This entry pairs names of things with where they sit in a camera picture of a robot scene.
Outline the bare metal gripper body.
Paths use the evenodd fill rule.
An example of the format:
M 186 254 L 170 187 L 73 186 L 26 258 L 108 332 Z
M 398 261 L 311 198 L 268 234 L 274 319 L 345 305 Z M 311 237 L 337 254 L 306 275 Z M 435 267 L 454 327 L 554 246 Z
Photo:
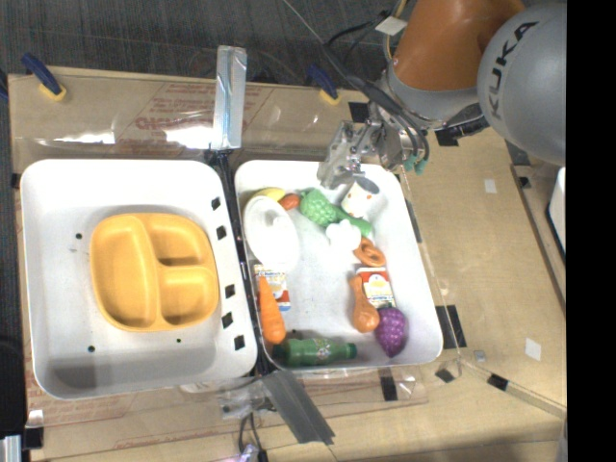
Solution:
M 391 113 L 369 102 L 369 120 L 376 128 L 372 144 L 380 164 L 388 170 L 424 170 L 430 160 L 427 128 L 405 109 Z

